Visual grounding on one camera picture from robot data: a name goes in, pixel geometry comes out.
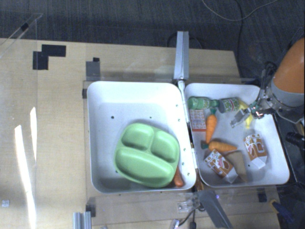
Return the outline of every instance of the food package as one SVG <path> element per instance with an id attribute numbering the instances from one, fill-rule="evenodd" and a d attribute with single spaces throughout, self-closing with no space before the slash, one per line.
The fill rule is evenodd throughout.
<path id="1" fill-rule="evenodd" d="M 190 113 L 192 130 L 195 132 L 206 131 L 203 109 L 190 109 L 189 113 Z"/>
<path id="2" fill-rule="evenodd" d="M 251 162 L 259 169 L 264 167 L 266 165 L 267 153 L 259 134 L 248 135 L 244 139 L 244 144 Z"/>
<path id="3" fill-rule="evenodd" d="M 222 179 L 233 183 L 238 177 L 234 166 L 223 157 L 222 154 L 213 150 L 204 162 L 215 171 Z"/>

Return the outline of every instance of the clear plastic panel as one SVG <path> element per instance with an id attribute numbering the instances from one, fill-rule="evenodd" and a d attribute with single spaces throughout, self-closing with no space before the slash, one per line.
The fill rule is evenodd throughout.
<path id="1" fill-rule="evenodd" d="M 87 44 L 86 61 L 100 60 L 104 81 L 172 82 L 175 48 Z M 235 56 L 230 51 L 189 50 L 189 79 L 186 84 L 243 83 Z"/>
<path id="2" fill-rule="evenodd" d="M 36 228 L 37 70 L 33 51 L 41 14 L 20 15 L 9 38 L 0 40 L 1 228 Z"/>

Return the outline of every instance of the black cable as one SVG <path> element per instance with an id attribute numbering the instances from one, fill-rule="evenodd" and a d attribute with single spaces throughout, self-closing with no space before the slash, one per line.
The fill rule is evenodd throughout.
<path id="1" fill-rule="evenodd" d="M 194 208 L 194 209 L 191 210 L 191 212 L 186 216 L 186 218 L 185 218 L 183 221 L 181 221 L 181 222 L 179 223 L 179 226 L 182 226 L 192 214 L 194 214 L 194 215 L 193 215 L 193 221 L 194 221 L 194 218 L 195 218 L 195 211 L 196 211 L 197 209 L 198 209 L 199 211 L 205 211 L 204 207 L 200 204 L 199 206 L 197 206 L 196 208 Z"/>
<path id="2" fill-rule="evenodd" d="M 196 210 L 196 209 L 194 208 L 194 209 L 185 217 L 185 219 L 179 223 L 179 227 L 182 226 L 182 225 L 187 221 L 187 219 L 195 212 L 195 210 Z"/>
<path id="3" fill-rule="evenodd" d="M 169 46 L 170 46 L 171 40 L 172 40 L 174 37 L 176 37 L 176 36 L 177 36 L 177 33 L 175 32 L 175 33 L 173 33 L 172 35 L 170 35 L 170 36 L 168 37 L 167 42 L 166 42 L 166 47 L 169 47 Z M 195 41 L 198 43 L 200 49 L 203 49 L 203 48 L 204 48 L 204 47 L 202 46 L 201 42 L 199 41 L 199 39 L 198 39 L 197 37 L 193 37 L 193 36 L 189 35 L 189 40 L 195 40 Z"/>
<path id="4" fill-rule="evenodd" d="M 195 223 L 195 212 L 196 212 L 196 210 L 193 213 L 193 221 L 190 222 L 190 229 L 196 229 L 196 227 L 197 227 L 197 225 Z"/>
<path id="5" fill-rule="evenodd" d="M 209 11 L 211 11 L 212 13 L 216 14 L 217 16 L 219 16 L 220 18 L 222 18 L 222 19 L 224 19 L 224 20 L 227 20 L 227 21 L 242 21 L 242 20 L 245 20 L 245 19 L 249 18 L 250 15 L 252 15 L 252 14 L 253 14 L 255 11 L 257 11 L 258 9 L 260 9 L 260 8 L 262 8 L 262 7 L 265 7 L 265 6 L 268 6 L 268 5 L 270 5 L 270 4 L 273 4 L 273 3 L 275 3 L 275 2 L 277 2 L 277 1 L 279 1 L 279 0 L 273 0 L 272 2 L 269 2 L 269 3 L 266 3 L 266 4 L 264 4 L 264 5 L 261 5 L 261 6 L 257 7 L 257 8 L 255 8 L 254 10 L 252 10 L 248 15 L 246 15 L 246 16 L 240 18 L 240 19 L 237 19 L 237 20 L 233 20 L 233 19 L 229 19 L 229 18 L 226 18 L 226 17 L 224 17 L 224 16 L 221 16 L 220 14 L 218 14 L 217 12 L 215 12 L 213 9 L 211 9 L 211 8 L 204 2 L 204 0 L 201 0 L 201 1 L 203 2 L 203 4 L 205 5 L 205 7 L 206 7 Z"/>
<path id="6" fill-rule="evenodd" d="M 238 7 L 239 12 L 240 12 L 240 17 L 242 18 L 244 16 L 243 15 L 242 7 L 240 6 L 240 4 L 239 4 L 239 2 L 237 0 L 234 0 L 234 1 L 237 4 L 237 7 Z M 237 47 L 236 47 L 236 60 L 237 60 L 237 64 L 238 64 L 239 73 L 240 73 L 240 67 L 241 67 L 240 57 L 239 57 L 239 48 L 240 48 L 240 38 L 241 38 L 241 35 L 242 35 L 243 25 L 244 25 L 244 20 L 241 20 L 240 21 L 239 32 L 238 32 L 238 37 L 237 37 Z"/>
<path id="7" fill-rule="evenodd" d="M 277 69 L 277 65 L 274 62 L 267 61 L 265 63 L 265 68 L 264 68 L 264 70 L 266 70 L 265 77 L 264 77 L 264 79 L 261 79 L 261 81 L 264 81 L 264 82 L 261 82 L 262 89 L 265 89 L 267 84 L 271 81 L 271 78 L 273 77 L 276 69 Z"/>

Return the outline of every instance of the orange carrot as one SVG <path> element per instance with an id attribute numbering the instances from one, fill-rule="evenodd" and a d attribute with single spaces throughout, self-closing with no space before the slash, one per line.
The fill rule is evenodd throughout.
<path id="1" fill-rule="evenodd" d="M 179 166 L 177 166 L 176 173 L 173 177 L 173 182 L 177 187 L 183 187 L 183 181 L 180 175 Z"/>
<path id="2" fill-rule="evenodd" d="M 217 141 L 211 141 L 209 144 L 202 144 L 201 148 L 209 148 L 211 151 L 216 149 L 218 152 L 227 152 L 227 151 L 234 151 L 237 147 L 229 145 L 227 143 L 221 143 Z"/>
<path id="3" fill-rule="evenodd" d="M 216 109 L 211 109 L 211 114 L 206 119 L 205 142 L 207 144 L 209 144 L 217 125 L 217 118 L 215 116 L 215 112 Z"/>

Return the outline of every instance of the green plate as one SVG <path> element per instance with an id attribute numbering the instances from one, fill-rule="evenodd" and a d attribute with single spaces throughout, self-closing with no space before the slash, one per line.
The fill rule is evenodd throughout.
<path id="1" fill-rule="evenodd" d="M 141 123 L 127 126 L 116 146 L 114 165 L 125 178 L 154 188 L 173 179 L 180 156 L 177 139 L 156 127 Z"/>

